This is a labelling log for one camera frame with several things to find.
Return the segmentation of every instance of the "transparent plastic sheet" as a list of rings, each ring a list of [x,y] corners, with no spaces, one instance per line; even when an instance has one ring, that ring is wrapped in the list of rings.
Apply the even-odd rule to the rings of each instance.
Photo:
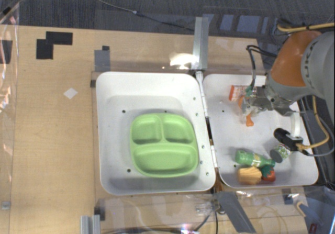
[[[1,0],[0,13],[0,232],[9,232],[16,113],[19,3]]]
[[[239,205],[221,206],[219,195]],[[326,187],[100,199],[102,234],[332,233],[335,192]],[[250,227],[241,228],[244,212]]]

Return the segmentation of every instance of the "green soda bottle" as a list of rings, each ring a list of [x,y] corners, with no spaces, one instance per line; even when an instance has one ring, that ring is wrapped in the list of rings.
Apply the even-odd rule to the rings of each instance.
[[[236,151],[235,161],[239,164],[245,164],[259,168],[263,167],[264,165],[271,165],[274,167],[276,164],[274,160],[268,160],[259,154],[245,152],[243,150]]]

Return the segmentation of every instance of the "green divided plate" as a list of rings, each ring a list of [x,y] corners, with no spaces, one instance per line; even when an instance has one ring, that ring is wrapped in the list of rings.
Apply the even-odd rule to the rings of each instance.
[[[131,158],[136,169],[150,177],[176,177],[191,173],[199,153],[192,124],[166,113],[135,118],[130,129]]]

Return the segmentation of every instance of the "bottle label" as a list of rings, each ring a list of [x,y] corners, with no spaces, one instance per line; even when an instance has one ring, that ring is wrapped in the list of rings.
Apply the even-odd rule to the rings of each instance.
[[[259,167],[261,165],[261,158],[259,155],[253,153],[253,161],[251,166]]]

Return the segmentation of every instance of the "wooden surface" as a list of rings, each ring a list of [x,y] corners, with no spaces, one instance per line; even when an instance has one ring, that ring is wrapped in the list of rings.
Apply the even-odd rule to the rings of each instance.
[[[45,39],[46,31],[72,32],[73,45],[55,45],[53,60],[36,60],[36,39]],[[247,44],[256,42],[210,37],[209,67],[220,69],[220,72],[250,74]],[[102,46],[110,46],[113,70],[174,71],[175,66],[170,66],[171,58],[176,54],[192,53],[193,36],[20,27],[10,234],[80,233],[80,216],[93,214],[96,199],[90,80],[94,71],[94,50],[101,50]],[[256,65],[262,72],[259,57]],[[70,88],[77,91],[72,99],[64,96]],[[165,224],[165,219],[151,216],[152,207],[157,209],[160,205],[150,198],[151,206],[140,201],[140,208],[124,210],[123,206],[123,210],[117,210],[122,219],[118,223],[138,224],[136,218],[140,215],[146,224]],[[161,198],[165,203],[163,211],[176,215],[182,211],[180,196],[157,199],[161,201]],[[123,200],[110,196],[107,201],[116,202],[109,211],[112,213]],[[186,211],[192,209],[190,218],[194,206],[193,203],[189,205]],[[255,205],[249,206],[247,214],[251,216]],[[285,224],[292,228],[289,233],[304,233],[306,227],[302,216],[296,212],[287,213],[283,207],[279,205],[275,209],[284,220],[276,213],[271,216],[267,213],[262,219],[257,215],[257,218],[252,217],[259,233],[278,233],[278,224],[282,224],[282,233],[287,233]],[[118,226],[118,217],[110,215],[110,218],[114,216],[114,223],[106,229]],[[200,222],[201,219],[198,217],[190,222]],[[232,229],[226,216],[219,220],[219,233]],[[210,221],[202,233],[215,231],[213,219]]]

